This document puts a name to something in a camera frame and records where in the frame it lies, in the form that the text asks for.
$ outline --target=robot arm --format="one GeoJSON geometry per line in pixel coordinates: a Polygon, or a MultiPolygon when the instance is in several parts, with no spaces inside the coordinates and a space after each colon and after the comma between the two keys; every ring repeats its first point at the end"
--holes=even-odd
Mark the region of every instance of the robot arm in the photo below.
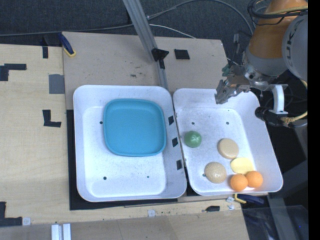
{"type": "Polygon", "coordinates": [[[250,88],[272,91],[273,109],[258,108],[257,117],[274,125],[285,125],[284,92],[286,85],[271,84],[289,69],[301,79],[305,87],[308,81],[308,3],[305,0],[272,0],[264,14],[257,13],[252,0],[248,11],[259,17],[248,47],[243,53],[241,65],[227,65],[216,88],[215,101],[223,104],[229,98],[250,88]]]}

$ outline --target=dark floor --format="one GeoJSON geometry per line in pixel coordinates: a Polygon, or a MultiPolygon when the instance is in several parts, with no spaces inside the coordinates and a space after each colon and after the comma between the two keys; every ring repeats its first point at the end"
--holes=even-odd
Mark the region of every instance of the dark floor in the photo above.
{"type": "MultiPolygon", "coordinates": [[[[145,13],[153,15],[188,0],[140,1],[145,13]]],[[[234,34],[239,33],[240,52],[234,60],[240,63],[241,51],[250,40],[250,31],[240,15],[220,1],[232,5],[250,22],[247,13],[250,0],[219,0],[191,2],[150,23],[177,29],[196,38],[219,39],[228,58],[234,54],[234,34]]],[[[128,20],[122,0],[0,0],[0,44],[60,46],[57,34],[62,31],[135,35],[132,27],[102,29],[126,25],[128,20]]],[[[152,31],[155,36],[185,37],[161,27],[152,27],[152,31]]],[[[284,75],[281,81],[288,83],[289,95],[298,97],[287,103],[288,111],[292,115],[304,112],[307,108],[304,87],[290,74],[284,75]]],[[[270,102],[268,93],[260,97],[260,102],[270,102]]],[[[268,130],[282,173],[306,159],[294,130],[271,126],[268,130]]],[[[308,209],[308,186],[286,198],[285,203],[308,209]]]]}

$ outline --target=black bracket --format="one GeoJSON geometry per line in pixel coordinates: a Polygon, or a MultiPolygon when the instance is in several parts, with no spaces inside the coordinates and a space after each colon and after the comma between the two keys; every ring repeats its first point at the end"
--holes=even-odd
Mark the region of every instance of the black bracket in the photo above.
{"type": "Polygon", "coordinates": [[[169,52],[167,50],[153,48],[151,50],[151,53],[152,53],[154,61],[155,62],[159,61],[160,68],[163,70],[166,69],[165,63],[164,63],[164,58],[169,54],[169,52]]]}
{"type": "Polygon", "coordinates": [[[266,122],[268,125],[273,127],[287,127],[284,121],[281,120],[282,117],[286,117],[287,114],[276,114],[271,111],[270,107],[259,106],[254,112],[255,116],[262,121],[266,122]]]}

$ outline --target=wooden board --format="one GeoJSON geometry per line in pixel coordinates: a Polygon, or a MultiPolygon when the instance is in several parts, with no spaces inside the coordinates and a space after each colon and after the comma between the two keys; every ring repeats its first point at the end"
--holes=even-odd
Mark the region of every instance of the wooden board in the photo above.
{"type": "MultiPolygon", "coordinates": [[[[48,225],[0,228],[0,240],[51,239],[48,225]]],[[[77,240],[249,240],[241,210],[71,224],[77,240]]]]}
{"type": "Polygon", "coordinates": [[[0,45],[0,65],[27,65],[0,81],[0,201],[6,202],[6,218],[28,217],[39,225],[144,218],[148,210],[156,216],[201,214],[208,206],[229,210],[224,199],[182,197],[179,203],[70,211],[65,95],[49,94],[49,75],[64,74],[63,51],[48,52],[45,59],[40,46],[0,45]],[[44,126],[43,110],[51,110],[61,127],[44,126]]]}
{"type": "MultiPolygon", "coordinates": [[[[159,85],[157,65],[150,61],[136,35],[64,32],[76,51],[64,53],[66,108],[73,109],[73,93],[82,85],[159,85]]],[[[216,88],[227,64],[220,40],[155,37],[164,59],[171,94],[180,88],[216,88]],[[176,59],[175,49],[187,50],[190,59],[176,59]]]]}

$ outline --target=cable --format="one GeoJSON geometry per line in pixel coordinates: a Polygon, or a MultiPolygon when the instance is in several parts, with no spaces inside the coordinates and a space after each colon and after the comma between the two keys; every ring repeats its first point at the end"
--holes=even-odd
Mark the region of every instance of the cable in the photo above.
{"type": "MultiPolygon", "coordinates": [[[[241,14],[240,11],[238,11],[235,7],[233,7],[232,5],[220,1],[220,0],[188,0],[182,3],[179,3],[169,9],[163,10],[161,12],[157,12],[153,15],[147,15],[146,19],[147,20],[153,20],[167,12],[170,12],[174,9],[177,9],[180,6],[183,6],[185,4],[191,3],[191,2],[197,2],[197,1],[214,1],[217,3],[221,3],[223,5],[226,5],[228,7],[230,7],[231,9],[233,9],[235,12],[237,12],[241,18],[245,21],[246,25],[248,26],[251,34],[253,34],[253,30],[249,24],[249,22],[247,21],[247,19],[241,14]]],[[[48,35],[48,34],[58,34],[61,33],[63,31],[66,32],[94,32],[94,31],[106,31],[106,30],[116,30],[116,29],[123,29],[123,28],[128,28],[128,27],[133,27],[133,24],[124,24],[124,25],[119,25],[119,26],[111,26],[111,27],[103,27],[103,28],[91,28],[91,29],[80,29],[80,30],[62,30],[62,31],[46,31],[46,32],[32,32],[32,33],[14,33],[14,34],[0,34],[0,37],[18,37],[18,36],[32,36],[32,35],[48,35]]]]}
{"type": "Polygon", "coordinates": [[[232,65],[232,63],[234,62],[234,60],[235,60],[235,56],[236,56],[236,54],[237,54],[237,50],[238,50],[238,48],[239,48],[239,43],[237,42],[237,43],[235,43],[235,49],[234,49],[234,51],[233,51],[233,54],[232,54],[232,57],[231,57],[231,59],[230,59],[230,61],[229,61],[229,68],[231,68],[231,65],[232,65]]]}
{"type": "Polygon", "coordinates": [[[248,26],[248,28],[249,28],[249,30],[250,30],[250,33],[251,33],[251,34],[254,33],[253,30],[252,30],[252,28],[251,28],[251,26],[250,26],[250,24],[249,24],[249,22],[248,22],[247,19],[243,16],[243,14],[242,14],[240,11],[238,11],[234,6],[228,4],[228,3],[224,2],[224,1],[221,1],[221,0],[188,0],[188,1],[185,1],[185,2],[182,2],[182,3],[179,3],[179,4],[177,4],[177,5],[174,5],[174,6],[170,7],[169,9],[166,9],[166,10],[164,10],[164,11],[161,11],[161,12],[158,12],[158,13],[155,13],[155,14],[152,14],[152,15],[147,15],[147,19],[152,20],[152,19],[154,19],[154,18],[156,18],[156,17],[159,17],[159,16],[161,16],[161,15],[167,13],[167,12],[170,12],[170,11],[172,11],[172,10],[175,10],[175,9],[177,9],[177,8],[180,7],[180,6],[186,5],[186,4],[188,4],[188,3],[198,2],[198,1],[213,1],[213,2],[217,2],[217,3],[220,3],[220,4],[223,4],[223,5],[225,5],[225,6],[230,7],[230,8],[231,8],[232,10],[234,10],[237,14],[239,14],[240,17],[244,20],[244,22],[246,23],[246,25],[248,26]]]}
{"type": "Polygon", "coordinates": [[[180,34],[182,34],[182,35],[185,35],[185,36],[187,36],[187,37],[190,37],[190,38],[196,39],[196,38],[195,38],[194,36],[192,36],[192,35],[189,35],[189,34],[183,33],[183,32],[181,32],[181,31],[179,31],[179,30],[176,30],[176,29],[171,28],[171,27],[168,27],[168,26],[155,25],[155,24],[149,24],[149,25],[150,25],[150,26],[152,26],[152,27],[160,27],[160,28],[164,28],[164,29],[167,29],[167,30],[172,30],[172,31],[178,32],[178,33],[180,33],[180,34]]]}
{"type": "Polygon", "coordinates": [[[288,124],[288,127],[291,128],[291,129],[296,129],[296,128],[300,128],[300,127],[305,127],[308,125],[308,121],[305,121],[304,123],[302,124],[293,124],[293,123],[289,123],[288,124]]]}
{"type": "Polygon", "coordinates": [[[241,29],[238,31],[238,33],[239,33],[239,34],[240,34],[240,33],[241,33],[241,34],[244,34],[244,35],[247,36],[248,38],[251,38],[251,37],[252,37],[252,34],[249,34],[249,33],[245,32],[245,31],[243,31],[243,30],[241,30],[241,29]]]}
{"type": "MultiPolygon", "coordinates": [[[[286,82],[277,82],[276,84],[285,84],[286,82]]],[[[285,106],[284,106],[284,108],[287,108],[287,107],[289,107],[292,103],[305,103],[305,102],[307,102],[308,100],[306,99],[306,98],[303,98],[303,97],[300,97],[300,96],[297,96],[297,95],[294,95],[293,94],[293,91],[292,91],[292,89],[290,88],[290,86],[288,85],[286,88],[285,88],[285,90],[289,90],[289,94],[284,94],[284,97],[285,98],[287,98],[287,97],[290,97],[290,101],[289,102],[287,102],[286,104],[285,104],[285,106]]],[[[271,97],[271,98],[269,98],[266,102],[264,102],[264,107],[268,107],[269,106],[269,103],[271,102],[271,101],[273,101],[274,100],[274,97],[271,97]]]]}
{"type": "Polygon", "coordinates": [[[263,23],[263,24],[259,24],[257,22],[255,22],[254,24],[256,26],[266,26],[266,25],[278,25],[280,22],[282,22],[284,20],[285,17],[282,17],[281,19],[279,19],[276,23],[263,23]]]}
{"type": "MultiPolygon", "coordinates": [[[[256,11],[258,12],[258,11],[264,10],[266,8],[267,8],[267,6],[262,6],[262,7],[258,8],[256,11]]],[[[250,15],[250,18],[251,18],[252,25],[253,25],[254,29],[256,29],[257,23],[255,22],[254,18],[251,15],[250,15]]]]}
{"type": "MultiPolygon", "coordinates": [[[[301,79],[301,82],[303,83],[303,85],[305,86],[306,89],[308,89],[308,84],[306,81],[301,79]]],[[[285,124],[290,124],[293,123],[299,119],[302,119],[304,117],[306,117],[308,115],[308,111],[304,112],[301,115],[295,116],[295,117],[282,117],[281,120],[285,123],[285,124]]]]}
{"type": "Polygon", "coordinates": [[[256,9],[256,5],[264,1],[267,1],[267,0],[251,0],[249,2],[247,6],[247,11],[253,22],[254,22],[253,17],[259,18],[259,19],[277,19],[277,18],[283,18],[283,17],[300,16],[300,15],[308,14],[308,6],[293,7],[293,8],[275,11],[272,13],[260,13],[258,12],[260,9],[256,9]]]}
{"type": "Polygon", "coordinates": [[[110,26],[110,27],[103,27],[103,28],[80,29],[80,30],[62,30],[62,31],[46,31],[46,32],[32,32],[32,33],[0,34],[0,38],[1,37],[18,37],[18,36],[58,34],[63,31],[66,31],[66,32],[92,32],[92,31],[103,31],[103,30],[117,30],[117,29],[129,28],[129,27],[133,27],[133,24],[125,24],[125,25],[110,26]]]}
{"type": "Polygon", "coordinates": [[[282,9],[282,10],[276,10],[276,11],[272,11],[272,12],[268,12],[266,14],[284,14],[284,13],[292,13],[292,12],[297,12],[297,11],[303,11],[303,10],[307,10],[308,6],[298,6],[298,7],[291,7],[291,8],[287,8],[287,9],[282,9]]]}
{"type": "Polygon", "coordinates": [[[233,64],[235,64],[235,65],[237,65],[237,66],[239,66],[239,64],[238,63],[236,63],[235,61],[232,61],[230,58],[226,58],[228,61],[230,61],[230,62],[232,62],[233,64]]]}

